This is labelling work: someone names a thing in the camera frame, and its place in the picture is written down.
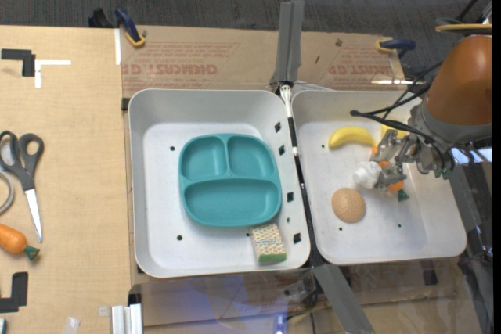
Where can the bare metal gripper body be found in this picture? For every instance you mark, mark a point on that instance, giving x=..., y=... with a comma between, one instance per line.
x=428, y=157

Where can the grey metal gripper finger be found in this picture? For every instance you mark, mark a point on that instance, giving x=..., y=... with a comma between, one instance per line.
x=393, y=175
x=391, y=146

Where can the orange carrot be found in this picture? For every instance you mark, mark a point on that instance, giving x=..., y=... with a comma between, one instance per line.
x=396, y=186
x=11, y=238

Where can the white crumpled lump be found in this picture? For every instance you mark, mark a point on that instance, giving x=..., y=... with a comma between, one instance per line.
x=366, y=174

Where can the yellow banana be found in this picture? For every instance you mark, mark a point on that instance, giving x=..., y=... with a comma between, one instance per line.
x=350, y=135

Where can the white plastic tray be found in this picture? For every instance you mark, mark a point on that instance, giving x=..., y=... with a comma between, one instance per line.
x=164, y=168
x=422, y=215

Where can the beige round bread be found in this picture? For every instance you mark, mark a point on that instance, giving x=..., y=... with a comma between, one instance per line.
x=348, y=205

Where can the yellow and green patterned carton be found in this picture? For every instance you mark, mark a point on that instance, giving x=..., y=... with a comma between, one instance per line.
x=269, y=244

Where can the teal divided plate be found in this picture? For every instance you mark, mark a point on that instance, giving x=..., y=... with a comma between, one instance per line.
x=231, y=199

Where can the brown cardboard board, red print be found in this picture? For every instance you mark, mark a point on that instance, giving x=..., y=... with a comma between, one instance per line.
x=235, y=62

